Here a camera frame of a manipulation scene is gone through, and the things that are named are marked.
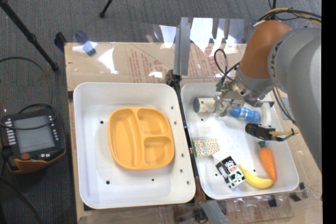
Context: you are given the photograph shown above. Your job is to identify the orange carrot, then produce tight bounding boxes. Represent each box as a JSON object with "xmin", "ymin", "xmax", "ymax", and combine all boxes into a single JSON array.
[{"xmin": 257, "ymin": 140, "xmax": 277, "ymax": 183}]

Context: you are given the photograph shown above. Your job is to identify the black block with thin wires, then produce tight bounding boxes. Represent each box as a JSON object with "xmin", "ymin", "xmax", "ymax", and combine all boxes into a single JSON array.
[{"xmin": 165, "ymin": 70, "xmax": 182, "ymax": 87}]

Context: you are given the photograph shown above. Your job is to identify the white packet with orange print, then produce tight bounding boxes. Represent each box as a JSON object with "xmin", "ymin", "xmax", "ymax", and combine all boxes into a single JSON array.
[{"xmin": 192, "ymin": 138, "xmax": 220, "ymax": 158}]

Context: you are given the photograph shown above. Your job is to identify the small white printed can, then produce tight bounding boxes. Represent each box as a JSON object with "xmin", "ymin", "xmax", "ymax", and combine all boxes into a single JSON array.
[{"xmin": 193, "ymin": 97, "xmax": 217, "ymax": 114}]

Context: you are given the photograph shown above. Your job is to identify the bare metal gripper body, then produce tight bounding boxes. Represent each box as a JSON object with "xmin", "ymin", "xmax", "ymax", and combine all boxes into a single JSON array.
[{"xmin": 219, "ymin": 80, "xmax": 266, "ymax": 111}]

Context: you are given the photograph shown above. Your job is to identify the white cow print carton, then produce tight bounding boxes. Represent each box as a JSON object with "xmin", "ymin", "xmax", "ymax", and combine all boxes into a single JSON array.
[{"xmin": 212, "ymin": 151, "xmax": 247, "ymax": 190}]

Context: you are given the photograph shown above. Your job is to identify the orange divided plate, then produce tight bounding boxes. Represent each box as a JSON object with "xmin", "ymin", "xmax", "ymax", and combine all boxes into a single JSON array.
[{"xmin": 107, "ymin": 106, "xmax": 176, "ymax": 170}]

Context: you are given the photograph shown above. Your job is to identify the yellow banana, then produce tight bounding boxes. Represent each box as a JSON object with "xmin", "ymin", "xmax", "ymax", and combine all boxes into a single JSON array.
[{"xmin": 238, "ymin": 163, "xmax": 275, "ymax": 190}]

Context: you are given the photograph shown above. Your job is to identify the brown cardboard board red print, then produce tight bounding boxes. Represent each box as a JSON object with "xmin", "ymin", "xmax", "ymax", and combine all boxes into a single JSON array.
[{"xmin": 64, "ymin": 41, "xmax": 322, "ymax": 224}]

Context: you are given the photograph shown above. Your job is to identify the white plastic tray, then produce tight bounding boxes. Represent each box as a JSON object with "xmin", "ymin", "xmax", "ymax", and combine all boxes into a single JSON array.
[
  {"xmin": 180, "ymin": 82, "xmax": 300, "ymax": 201},
  {"xmin": 72, "ymin": 82, "xmax": 197, "ymax": 210}
]

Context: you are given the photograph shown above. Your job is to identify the blue plastic bottle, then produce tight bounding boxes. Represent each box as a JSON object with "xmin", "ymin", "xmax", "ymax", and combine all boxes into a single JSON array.
[{"xmin": 229, "ymin": 106, "xmax": 261, "ymax": 124}]

